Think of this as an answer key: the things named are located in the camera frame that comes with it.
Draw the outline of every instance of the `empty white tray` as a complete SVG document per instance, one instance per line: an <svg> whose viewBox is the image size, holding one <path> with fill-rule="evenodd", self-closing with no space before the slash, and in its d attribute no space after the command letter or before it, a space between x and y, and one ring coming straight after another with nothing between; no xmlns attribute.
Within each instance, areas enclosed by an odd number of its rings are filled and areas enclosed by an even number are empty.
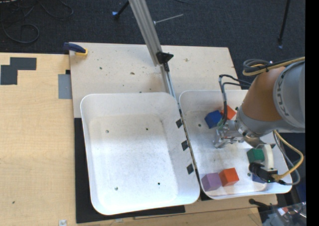
<svg viewBox="0 0 319 226"><path fill-rule="evenodd" d="M247 90L226 90L227 104L235 109L240 107ZM261 194L286 193L291 186L278 183L259 183L252 180L249 172L247 151L252 147L246 143L227 144L223 148L215 148L212 142L214 129L210 129L205 121L208 113L223 109L223 99L220 90L216 91L185 91L179 98L181 110L185 119L190 146L196 161L200 179L208 173L219 173L223 169L235 168L239 181L231 186L219 187L214 191L203 191L212 199L227 199L241 196ZM273 135L267 134L261 138L266 143L275 143ZM288 170L285 159L278 146L273 148L274 166L278 174ZM283 178L291 183L290 175Z"/></svg>
<svg viewBox="0 0 319 226"><path fill-rule="evenodd" d="M104 215L191 204L200 187L168 93L90 94L81 102L90 194Z"/></svg>

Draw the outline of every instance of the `red block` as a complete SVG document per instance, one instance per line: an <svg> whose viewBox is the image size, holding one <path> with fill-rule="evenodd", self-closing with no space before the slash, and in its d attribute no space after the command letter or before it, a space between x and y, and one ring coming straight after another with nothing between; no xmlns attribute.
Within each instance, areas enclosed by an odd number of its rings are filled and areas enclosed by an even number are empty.
<svg viewBox="0 0 319 226"><path fill-rule="evenodd" d="M235 168L227 168L219 173L222 186L234 185L239 181Z"/></svg>
<svg viewBox="0 0 319 226"><path fill-rule="evenodd" d="M233 110L229 105L227 105L227 119L232 120L232 118L236 115L236 111Z"/></svg>

